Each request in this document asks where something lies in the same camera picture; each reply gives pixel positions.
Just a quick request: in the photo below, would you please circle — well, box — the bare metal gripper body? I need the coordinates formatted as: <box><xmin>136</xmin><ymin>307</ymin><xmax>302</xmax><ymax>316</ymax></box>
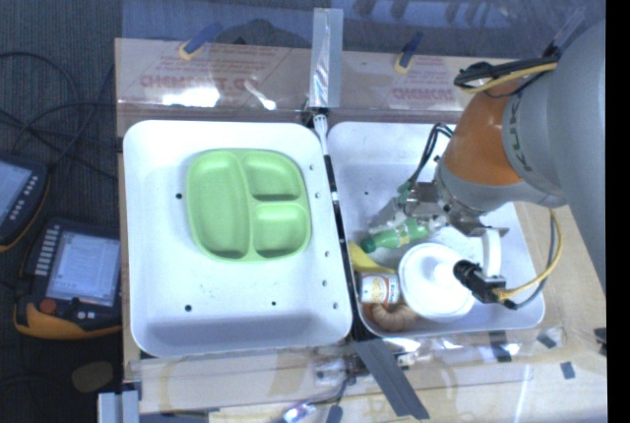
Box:
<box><xmin>404</xmin><ymin>181</ymin><xmax>511</xmax><ymax>238</ymax></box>

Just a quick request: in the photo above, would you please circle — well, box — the green plastic bottle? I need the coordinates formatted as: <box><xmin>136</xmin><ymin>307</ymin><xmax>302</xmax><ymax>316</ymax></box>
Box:
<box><xmin>360</xmin><ymin>220</ymin><xmax>430</xmax><ymax>255</ymax></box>

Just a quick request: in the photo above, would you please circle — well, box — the yellow banana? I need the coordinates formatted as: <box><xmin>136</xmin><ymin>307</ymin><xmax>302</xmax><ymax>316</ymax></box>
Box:
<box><xmin>347</xmin><ymin>241</ymin><xmax>398</xmax><ymax>275</ymax></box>

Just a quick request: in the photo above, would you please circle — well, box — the white plastic tray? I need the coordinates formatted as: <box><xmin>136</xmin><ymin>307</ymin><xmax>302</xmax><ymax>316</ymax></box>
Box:
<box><xmin>121</xmin><ymin>119</ymin><xmax>354</xmax><ymax>358</ymax></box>
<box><xmin>326</xmin><ymin>120</ymin><xmax>546</xmax><ymax>339</ymax></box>

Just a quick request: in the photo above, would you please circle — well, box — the small orange and white can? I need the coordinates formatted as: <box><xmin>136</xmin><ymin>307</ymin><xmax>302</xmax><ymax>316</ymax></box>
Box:
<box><xmin>357</xmin><ymin>271</ymin><xmax>402</xmax><ymax>306</ymax></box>

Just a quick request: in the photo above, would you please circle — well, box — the white bowl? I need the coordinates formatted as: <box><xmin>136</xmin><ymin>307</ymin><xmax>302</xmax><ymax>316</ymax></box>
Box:
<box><xmin>397</xmin><ymin>242</ymin><xmax>476</xmax><ymax>320</ymax></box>

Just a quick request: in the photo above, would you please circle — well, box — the brown bread croissant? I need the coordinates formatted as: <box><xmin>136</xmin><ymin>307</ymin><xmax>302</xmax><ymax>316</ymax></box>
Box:
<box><xmin>369</xmin><ymin>302</ymin><xmax>420</xmax><ymax>332</ymax></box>

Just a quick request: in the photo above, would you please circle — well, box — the green divided plate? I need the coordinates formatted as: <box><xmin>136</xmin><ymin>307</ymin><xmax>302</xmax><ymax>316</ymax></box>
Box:
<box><xmin>185</xmin><ymin>149</ymin><xmax>313</xmax><ymax>264</ymax></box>

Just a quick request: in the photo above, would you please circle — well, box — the brown cardboard board red print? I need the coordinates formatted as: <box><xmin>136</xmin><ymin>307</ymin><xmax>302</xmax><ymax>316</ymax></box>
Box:
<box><xmin>113</xmin><ymin>36</ymin><xmax>607</xmax><ymax>423</ymax></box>

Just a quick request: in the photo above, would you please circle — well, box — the black cylinder on white bracket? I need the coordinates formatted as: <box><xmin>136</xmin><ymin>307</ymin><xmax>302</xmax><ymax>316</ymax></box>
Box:
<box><xmin>452</xmin><ymin>227</ymin><xmax>508</xmax><ymax>305</ymax></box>

